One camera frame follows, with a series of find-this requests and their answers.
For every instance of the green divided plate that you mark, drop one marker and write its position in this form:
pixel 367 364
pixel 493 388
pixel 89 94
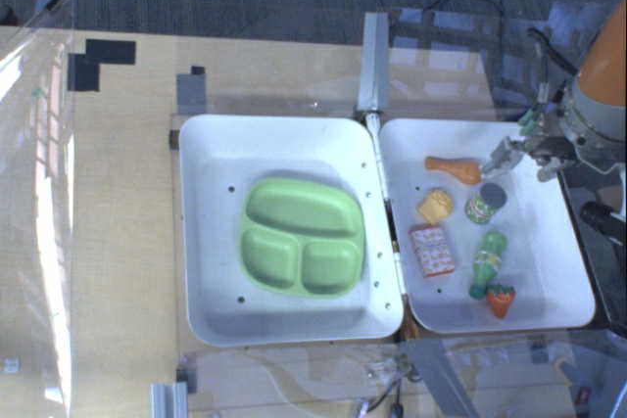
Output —
pixel 301 205

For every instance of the white plastic tray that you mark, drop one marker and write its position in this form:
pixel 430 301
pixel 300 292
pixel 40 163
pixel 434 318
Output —
pixel 220 147
pixel 544 259

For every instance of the green can with grey lid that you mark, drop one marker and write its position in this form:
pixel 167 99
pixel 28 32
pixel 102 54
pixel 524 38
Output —
pixel 482 205

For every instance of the orange carrot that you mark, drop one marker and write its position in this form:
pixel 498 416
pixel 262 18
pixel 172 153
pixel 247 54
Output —
pixel 499 301

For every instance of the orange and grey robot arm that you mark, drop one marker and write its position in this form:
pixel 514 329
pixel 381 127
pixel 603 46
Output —
pixel 605 63

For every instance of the black cylinder on white bracket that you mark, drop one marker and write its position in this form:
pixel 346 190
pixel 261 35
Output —
pixel 605 218

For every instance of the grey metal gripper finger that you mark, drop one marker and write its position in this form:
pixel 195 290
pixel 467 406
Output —
pixel 502 156
pixel 549 170

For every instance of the orange and white carton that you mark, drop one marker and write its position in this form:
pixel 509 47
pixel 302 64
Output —
pixel 432 252

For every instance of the green bottle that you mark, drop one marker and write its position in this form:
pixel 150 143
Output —
pixel 487 259

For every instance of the orange chicken drumstick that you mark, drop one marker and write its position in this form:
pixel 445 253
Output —
pixel 460 169

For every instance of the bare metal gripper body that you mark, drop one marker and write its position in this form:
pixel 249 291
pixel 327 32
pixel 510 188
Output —
pixel 556 147

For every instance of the yellow toy food piece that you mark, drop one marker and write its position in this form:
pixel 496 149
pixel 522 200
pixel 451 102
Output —
pixel 435 206

